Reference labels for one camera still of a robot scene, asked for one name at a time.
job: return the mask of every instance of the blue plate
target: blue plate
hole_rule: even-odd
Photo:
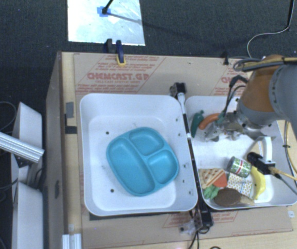
[[[154,129],[142,127],[112,140],[107,160],[121,185],[135,196],[146,196],[178,174],[178,160],[164,138]]]

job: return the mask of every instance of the toy banana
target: toy banana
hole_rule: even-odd
[[[256,181],[256,188],[255,188],[255,194],[253,199],[257,200],[259,195],[261,195],[266,190],[266,179],[264,175],[258,171],[258,169],[254,166],[251,168],[251,174],[254,177],[254,180]]]

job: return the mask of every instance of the toy pizza slice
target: toy pizza slice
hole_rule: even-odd
[[[223,169],[199,169],[199,177],[201,181],[201,187],[203,189],[212,185],[218,178],[225,175]]]

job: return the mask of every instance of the metal sheet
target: metal sheet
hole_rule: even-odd
[[[114,0],[107,16],[101,13],[109,0],[67,0],[68,40],[104,43],[112,38],[125,45],[145,45],[139,0]]]

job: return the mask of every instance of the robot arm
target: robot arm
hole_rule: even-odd
[[[266,60],[281,58],[270,56]],[[255,70],[241,96],[236,112],[227,113],[206,132],[207,140],[217,140],[224,132],[235,139],[247,134],[253,139],[262,136],[261,129],[275,120],[292,124],[297,139],[297,63],[270,66]]]

